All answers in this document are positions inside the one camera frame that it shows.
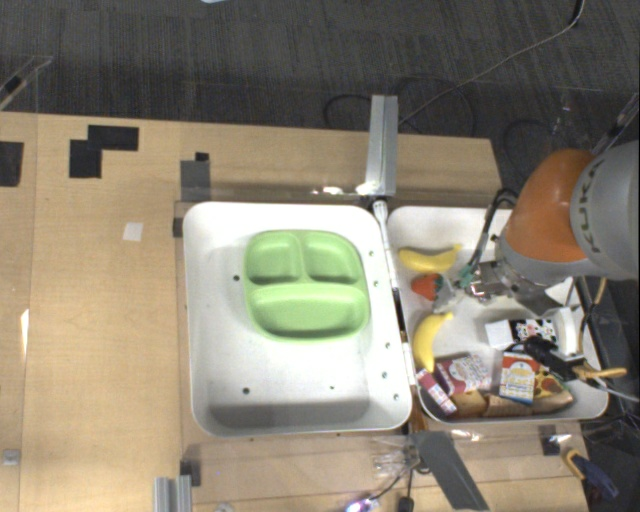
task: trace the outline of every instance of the wooden tabletop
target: wooden tabletop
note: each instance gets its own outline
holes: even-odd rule
[[[139,148],[103,151],[101,179],[71,179],[70,140],[85,140],[89,124],[138,127]],[[0,467],[0,509],[151,510],[154,478],[175,478],[185,450],[172,234],[180,161],[208,153],[221,193],[352,191],[364,180],[368,136],[2,113],[0,140],[25,144],[20,186],[0,188],[0,441],[22,454],[18,466]],[[487,140],[411,135],[399,136],[397,182],[406,201],[436,205],[484,207],[500,187]],[[129,223],[142,225],[139,241],[126,239]],[[25,372],[17,319],[27,309]],[[584,449],[577,425],[562,428]],[[194,510],[221,500],[237,512],[339,510],[384,483],[366,437],[308,436],[285,451],[280,443],[201,445],[210,480],[194,489]],[[559,457],[516,445],[466,455],[492,510],[586,510]],[[433,477],[414,484],[417,511],[449,510]],[[390,494],[383,510],[396,501]]]

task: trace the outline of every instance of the green divided tray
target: green divided tray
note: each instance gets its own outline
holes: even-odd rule
[[[244,256],[244,291],[254,327],[273,340],[328,341],[369,321],[358,251],[326,231],[266,231]]]

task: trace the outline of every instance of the banana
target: banana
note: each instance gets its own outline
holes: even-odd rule
[[[442,324],[453,318],[449,311],[442,315],[429,315],[426,317],[413,335],[413,358],[419,368],[425,368],[429,373],[433,372],[435,361],[433,357],[433,339],[442,327]]]
[[[432,255],[421,254],[411,249],[400,249],[398,257],[408,269],[421,274],[442,274],[456,262],[456,256],[460,249],[462,249],[462,244],[454,244],[448,251]]]

